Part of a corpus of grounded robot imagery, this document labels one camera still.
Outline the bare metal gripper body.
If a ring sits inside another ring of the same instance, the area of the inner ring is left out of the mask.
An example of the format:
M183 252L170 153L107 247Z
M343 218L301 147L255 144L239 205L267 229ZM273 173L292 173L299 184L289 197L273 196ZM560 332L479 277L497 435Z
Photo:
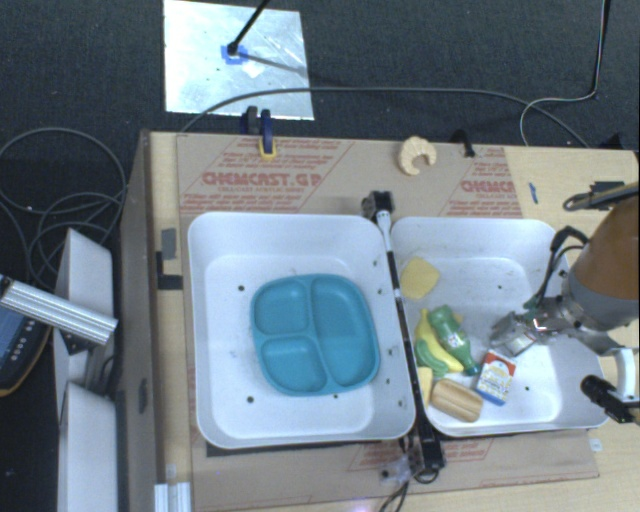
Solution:
M613 326L570 295L533 296L524 304L524 309L525 324L538 335L566 335L597 355L614 355L622 349L622 345L608 334Z

